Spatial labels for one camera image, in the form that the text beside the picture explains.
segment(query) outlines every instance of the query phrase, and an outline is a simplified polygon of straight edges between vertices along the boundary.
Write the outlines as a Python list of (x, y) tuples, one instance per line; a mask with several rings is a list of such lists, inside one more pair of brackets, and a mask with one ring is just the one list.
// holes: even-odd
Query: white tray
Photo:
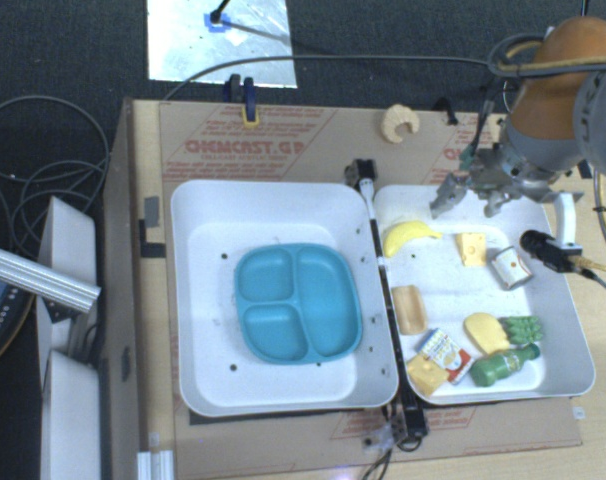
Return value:
[[(338, 184), (190, 181), (171, 202), (186, 404), (205, 416), (378, 407), (396, 393), (385, 301), (361, 196)], [(309, 242), (346, 259), (363, 337), (348, 356), (275, 365), (246, 346), (234, 301), (234, 269), (251, 249)]]
[[(446, 383), (425, 399), (445, 405), (575, 396), (588, 391), (594, 383), (594, 364), (567, 281), (519, 246), (521, 234), (529, 229), (552, 234), (543, 207), (523, 198), (504, 205), (500, 214), (488, 219), (483, 215), (485, 203), (470, 193), (453, 210), (432, 220), (429, 202), (435, 197), (432, 186), (392, 185), (377, 193), (374, 206), (382, 236), (394, 224), (410, 220), (421, 220), (443, 233), (439, 240), (413, 240), (387, 260), (390, 287), (416, 285), (425, 302), (428, 328), (443, 329), (475, 358), (481, 354), (463, 328), (464, 319), (475, 312), (496, 317), (535, 315), (545, 336), (540, 342), (541, 357), (528, 361), (508, 379), (477, 388), (468, 374), (458, 385)], [(489, 262), (487, 267), (464, 267), (455, 242), (455, 235), (462, 232), (486, 234), (488, 259), (514, 246), (534, 278), (506, 291)], [(416, 355), (426, 335), (401, 335), (407, 361)]]

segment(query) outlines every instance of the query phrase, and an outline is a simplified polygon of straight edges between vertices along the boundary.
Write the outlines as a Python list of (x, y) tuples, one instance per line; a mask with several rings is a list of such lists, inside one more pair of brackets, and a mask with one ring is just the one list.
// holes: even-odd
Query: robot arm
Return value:
[[(545, 37), (533, 66), (545, 73), (541, 68), (546, 66), (603, 56), (606, 22), (583, 16), (563, 22)], [(606, 68), (588, 64), (586, 71), (593, 73), (526, 78), (499, 142), (472, 150), (469, 161), (462, 162), (463, 171), (448, 175), (430, 204), (432, 216), (452, 208), (468, 189), (488, 201), (488, 217), (522, 196), (554, 201), (557, 193), (550, 185), (582, 159), (606, 175)], [(510, 67), (516, 68), (515, 77), (521, 76), (518, 66)]]

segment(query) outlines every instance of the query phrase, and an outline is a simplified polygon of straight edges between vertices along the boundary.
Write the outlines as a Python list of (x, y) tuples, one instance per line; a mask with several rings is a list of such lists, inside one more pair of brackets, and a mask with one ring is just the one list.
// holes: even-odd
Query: blue tape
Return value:
[(230, 22), (230, 17), (225, 13), (221, 14), (221, 21), (219, 23), (214, 24), (210, 19), (210, 13), (206, 12), (203, 15), (203, 22), (205, 23), (207, 29), (210, 32), (214, 32), (215, 34), (225, 32), (226, 30), (230, 30), (232, 28), (229, 25), (225, 24), (225, 22)]

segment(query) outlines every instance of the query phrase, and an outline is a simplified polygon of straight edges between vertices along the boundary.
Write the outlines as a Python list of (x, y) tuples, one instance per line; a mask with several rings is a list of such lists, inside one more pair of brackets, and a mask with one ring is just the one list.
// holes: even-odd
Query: green bottle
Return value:
[(520, 349), (497, 352), (485, 359), (477, 360), (470, 369), (474, 384), (479, 387), (489, 387), (497, 380), (506, 379), (514, 372), (523, 368), (528, 359), (536, 359), (541, 355), (541, 349), (534, 343)]

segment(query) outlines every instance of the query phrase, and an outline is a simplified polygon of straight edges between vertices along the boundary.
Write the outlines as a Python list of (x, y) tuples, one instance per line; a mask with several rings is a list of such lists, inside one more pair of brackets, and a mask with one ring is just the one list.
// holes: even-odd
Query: blue plate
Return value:
[(234, 289), (245, 343), (265, 361), (331, 361), (361, 341), (361, 308), (352, 273), (329, 247), (254, 249), (237, 265)]

